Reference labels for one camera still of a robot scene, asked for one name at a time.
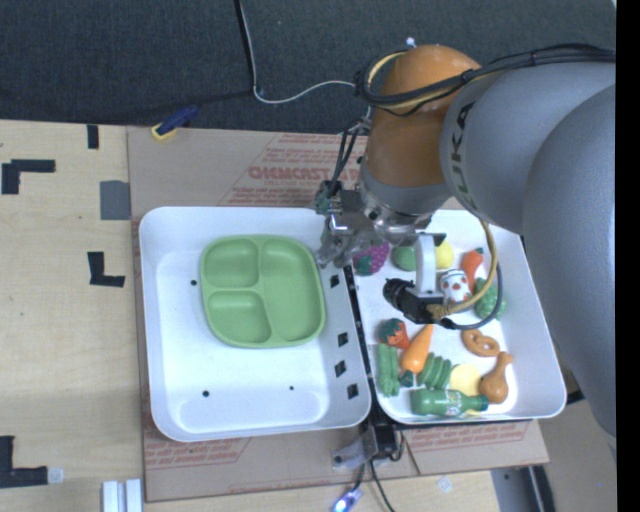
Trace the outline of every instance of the white cable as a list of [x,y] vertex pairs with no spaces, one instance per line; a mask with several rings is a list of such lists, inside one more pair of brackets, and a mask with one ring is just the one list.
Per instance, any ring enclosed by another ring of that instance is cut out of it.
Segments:
[[302,96],[304,96],[305,94],[310,93],[311,91],[314,91],[315,89],[319,89],[320,87],[324,87],[325,85],[347,85],[352,87],[353,89],[355,89],[356,85],[351,83],[351,82],[345,82],[343,80],[328,80],[326,82],[322,82],[316,85],[313,85],[311,87],[309,87],[308,89],[305,89],[304,91],[296,94],[295,96],[291,96],[290,98],[285,98],[282,100],[267,100],[265,98],[263,98],[262,96],[260,96],[260,94],[258,93],[258,84],[257,82],[257,74],[256,74],[256,63],[255,63],[255,59],[254,59],[254,55],[253,55],[253,43],[251,42],[251,34],[249,34],[249,25],[247,24],[247,18],[245,17],[244,14],[244,8],[242,7],[242,2],[238,1],[238,7],[240,8],[240,14],[242,16],[242,24],[244,25],[244,31],[245,34],[247,36],[247,46],[249,48],[249,58],[251,59],[251,72],[253,75],[253,86],[251,88],[251,90],[253,91],[253,96],[260,102],[262,103],[266,103],[267,105],[280,105],[282,103],[288,103],[290,101],[294,101],[297,100],[298,98],[301,98]]

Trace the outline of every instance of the toy donut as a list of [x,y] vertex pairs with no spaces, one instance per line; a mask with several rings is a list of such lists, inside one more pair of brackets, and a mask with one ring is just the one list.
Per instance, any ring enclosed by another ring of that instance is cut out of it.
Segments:
[[500,344],[491,336],[485,336],[478,329],[462,331],[462,342],[467,350],[477,356],[491,357],[500,353]]

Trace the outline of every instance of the wooden table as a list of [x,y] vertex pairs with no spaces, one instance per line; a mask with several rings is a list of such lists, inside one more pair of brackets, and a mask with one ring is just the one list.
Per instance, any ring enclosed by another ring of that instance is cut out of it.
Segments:
[[[107,480],[143,478],[131,223],[103,220],[100,183],[128,181],[126,128],[0,121],[0,162],[55,160],[0,195],[0,436],[14,467],[59,467],[64,481],[0,489],[0,511],[100,510]],[[90,284],[89,252],[124,286]],[[398,511],[499,510],[488,471],[383,482]],[[386,510],[373,483],[356,510]],[[145,504],[146,511],[328,510],[324,486]]]

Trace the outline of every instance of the cardboard box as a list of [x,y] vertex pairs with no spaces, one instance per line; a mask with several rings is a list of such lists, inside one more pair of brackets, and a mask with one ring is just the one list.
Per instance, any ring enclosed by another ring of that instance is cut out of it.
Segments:
[[[182,129],[161,143],[148,128],[135,127],[127,137],[147,501],[353,482],[356,472],[334,469],[331,452],[356,440],[358,427],[194,443],[158,431],[149,408],[137,236],[144,214],[161,206],[307,206],[320,181],[333,174],[339,137]],[[365,144],[365,138],[356,141],[341,176],[347,187],[357,179]],[[549,460],[536,420],[410,429],[404,435],[405,456],[383,463],[380,478]]]

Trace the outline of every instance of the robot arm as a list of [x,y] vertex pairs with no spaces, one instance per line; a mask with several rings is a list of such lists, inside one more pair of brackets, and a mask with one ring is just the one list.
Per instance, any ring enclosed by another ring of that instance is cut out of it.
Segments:
[[377,110],[359,181],[317,202],[323,266],[413,244],[451,196],[521,235],[554,342],[613,444],[615,73],[615,52],[585,46],[484,67],[442,46],[391,54],[360,74]]

